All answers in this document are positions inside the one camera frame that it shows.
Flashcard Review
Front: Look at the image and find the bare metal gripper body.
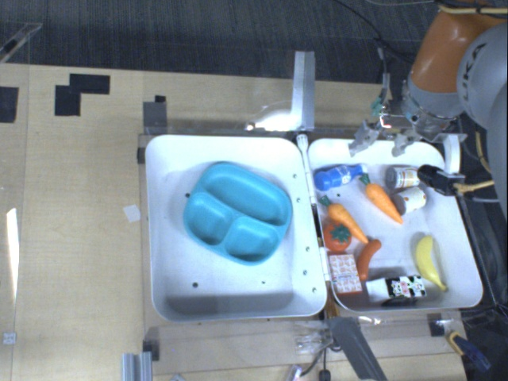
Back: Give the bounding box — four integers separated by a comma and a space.
376, 100, 452, 142

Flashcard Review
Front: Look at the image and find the silver can with label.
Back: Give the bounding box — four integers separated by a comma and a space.
384, 165, 421, 191

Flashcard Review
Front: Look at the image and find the blue and white bottle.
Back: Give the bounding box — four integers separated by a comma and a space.
313, 163, 370, 192

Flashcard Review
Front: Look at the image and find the white can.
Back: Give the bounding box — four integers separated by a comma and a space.
391, 185, 429, 217

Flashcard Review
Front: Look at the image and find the orange carrot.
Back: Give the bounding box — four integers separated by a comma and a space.
317, 194, 371, 246
358, 172, 405, 226

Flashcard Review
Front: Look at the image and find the white plastic tray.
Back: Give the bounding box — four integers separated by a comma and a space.
306, 137, 485, 314
144, 133, 329, 324

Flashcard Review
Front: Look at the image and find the red tomato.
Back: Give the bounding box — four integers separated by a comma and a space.
322, 221, 353, 254

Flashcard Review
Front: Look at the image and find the brown sausage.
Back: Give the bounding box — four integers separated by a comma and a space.
355, 237, 383, 283

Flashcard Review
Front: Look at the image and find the yellow banana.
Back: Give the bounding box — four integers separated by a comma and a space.
414, 233, 449, 293

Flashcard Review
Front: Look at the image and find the orange and white carton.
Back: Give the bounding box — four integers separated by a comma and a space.
327, 252, 364, 295

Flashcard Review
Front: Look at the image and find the blue divided plate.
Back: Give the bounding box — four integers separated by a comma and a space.
183, 161, 294, 267

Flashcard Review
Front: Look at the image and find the cow print carton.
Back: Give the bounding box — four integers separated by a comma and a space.
364, 275, 429, 306

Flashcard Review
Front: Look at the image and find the black cylinder on white bracket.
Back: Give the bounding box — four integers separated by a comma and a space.
416, 132, 468, 197

